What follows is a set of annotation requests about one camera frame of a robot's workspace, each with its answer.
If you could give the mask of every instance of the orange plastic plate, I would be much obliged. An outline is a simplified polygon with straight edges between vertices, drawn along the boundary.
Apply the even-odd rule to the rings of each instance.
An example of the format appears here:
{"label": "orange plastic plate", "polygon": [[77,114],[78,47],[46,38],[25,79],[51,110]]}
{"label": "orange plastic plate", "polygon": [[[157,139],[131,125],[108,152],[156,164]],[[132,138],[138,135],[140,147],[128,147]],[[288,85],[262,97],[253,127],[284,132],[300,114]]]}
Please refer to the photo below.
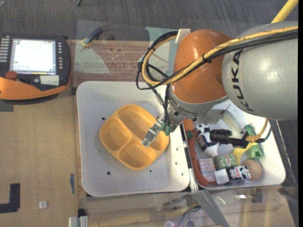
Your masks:
{"label": "orange plastic plate", "polygon": [[116,110],[100,128],[102,145],[122,164],[134,170],[152,164],[166,149],[169,136],[160,132],[149,147],[141,142],[156,123],[155,117],[142,107],[127,104]]}

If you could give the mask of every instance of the black cable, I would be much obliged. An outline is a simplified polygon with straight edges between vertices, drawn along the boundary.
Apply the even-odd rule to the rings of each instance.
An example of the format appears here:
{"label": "black cable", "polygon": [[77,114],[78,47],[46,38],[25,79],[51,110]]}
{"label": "black cable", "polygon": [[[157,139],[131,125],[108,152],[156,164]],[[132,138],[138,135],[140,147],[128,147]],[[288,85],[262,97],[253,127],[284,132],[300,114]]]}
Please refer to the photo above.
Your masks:
{"label": "black cable", "polygon": [[168,119],[169,115],[168,115],[168,111],[167,111],[167,106],[165,105],[165,102],[163,101],[163,98],[161,97],[161,95],[157,92],[156,89],[152,88],[152,86],[150,84],[147,84],[151,87],[151,90],[153,91],[153,93],[156,95],[156,97],[158,98],[160,104],[162,105],[163,109],[164,109],[164,122],[166,122],[166,120]]}
{"label": "black cable", "polygon": [[268,131],[268,133],[267,133],[267,136],[266,136],[265,138],[263,138],[263,139],[256,140],[256,142],[257,142],[257,143],[263,143],[263,142],[265,142],[265,141],[269,138],[271,132],[272,132],[272,128],[270,127],[270,128],[269,128],[269,131]]}
{"label": "black cable", "polygon": [[181,219],[180,222],[176,225],[176,227],[179,227],[179,226],[180,226],[180,224],[181,224],[181,223],[183,222],[183,220],[184,220],[185,215],[186,215],[186,213],[184,213],[184,214],[182,215],[182,219]]}
{"label": "black cable", "polygon": [[152,68],[153,70],[157,71],[159,74],[161,74],[162,76],[164,76],[166,78],[168,77],[168,75],[166,75],[163,71],[161,71],[160,69],[158,69],[157,67],[155,67],[153,65],[147,64],[147,67]]}
{"label": "black cable", "polygon": [[146,67],[146,74],[147,74],[147,76],[148,76],[151,80],[160,82],[158,79],[156,79],[155,77],[153,77],[153,75],[152,75],[151,72],[150,72],[150,67],[148,66],[148,64],[147,64],[147,67]]}
{"label": "black cable", "polygon": [[[145,87],[145,88],[140,88],[139,87],[139,84],[138,84],[138,82],[139,82],[139,76],[140,76],[140,73],[142,72],[142,65],[143,65],[143,61],[144,61],[144,59],[145,59],[145,57],[146,57],[146,55],[151,51],[151,50],[154,50],[154,47],[158,44],[158,43],[160,43],[161,41],[163,41],[163,40],[165,40],[165,39],[167,39],[167,38],[169,38],[169,37],[172,37],[172,36],[174,36],[174,35],[177,35],[178,34],[178,31],[169,31],[169,32],[167,32],[167,33],[164,33],[164,34],[162,34],[161,36],[159,36],[152,44],[151,44],[151,46],[148,48],[148,50],[147,50],[147,53],[143,56],[143,58],[141,59],[141,62],[139,62],[138,63],[138,71],[137,71],[137,75],[136,75],[136,85],[137,85],[137,88],[139,89],[139,90],[148,90],[148,89],[151,89],[150,88],[150,86],[149,87]],[[160,74],[162,74],[163,76],[165,76],[165,77],[168,77],[164,72],[160,72],[160,70],[157,68],[157,69],[155,69],[156,71],[158,71]]]}
{"label": "black cable", "polygon": [[[138,72],[137,72],[137,75],[136,75],[136,86],[138,89],[141,89],[140,86],[139,86],[139,76],[140,76],[140,72],[142,70],[142,63],[138,63]],[[152,90],[154,92],[154,94],[156,95],[156,97],[158,98],[158,101],[159,103],[162,105],[163,109],[164,109],[164,117],[166,118],[167,117],[167,111],[166,111],[166,107],[165,107],[165,103],[163,101],[163,98],[161,97],[161,95],[157,92],[157,90],[150,84],[146,83],[148,86],[149,86],[149,89]]]}
{"label": "black cable", "polygon": [[[255,46],[255,45],[261,45],[261,44],[267,44],[267,43],[277,42],[277,41],[281,41],[281,40],[292,39],[292,38],[295,38],[297,36],[298,36],[298,29],[292,30],[292,31],[283,32],[283,33],[279,33],[279,34],[268,35],[266,37],[262,37],[262,38],[259,38],[259,39],[253,39],[252,41],[243,42],[241,44],[231,45],[230,47],[224,48],[224,49],[216,52],[212,56],[210,56],[207,60],[213,60],[214,58],[219,57],[219,56],[221,56],[223,54],[226,54],[226,53],[229,53],[229,52],[232,52],[232,51],[236,51],[236,50],[239,50],[239,49],[244,49],[244,48],[252,47],[252,46]],[[207,62],[206,61],[202,61],[200,64],[198,64],[197,66],[195,66],[189,72],[187,72],[186,74],[184,74],[180,79],[184,78],[186,75],[188,75],[189,73],[193,72],[194,70],[196,70],[200,66],[204,65],[205,63],[207,63]],[[189,65],[185,66],[184,68],[176,71],[171,76],[167,77],[166,79],[164,79],[162,82],[160,82],[159,84],[157,84],[154,87],[158,87],[158,86],[162,85],[163,83],[165,83],[169,79],[173,78],[175,75],[179,74],[181,71],[183,71],[184,69],[186,69],[190,65],[191,64],[189,64]]]}
{"label": "black cable", "polygon": [[164,122],[166,123],[167,126],[170,126],[170,120],[169,120],[169,114],[168,114],[169,87],[170,87],[170,84],[167,84],[166,90],[165,90],[165,97],[164,97],[164,105],[165,105],[165,110],[167,112],[167,118]]}

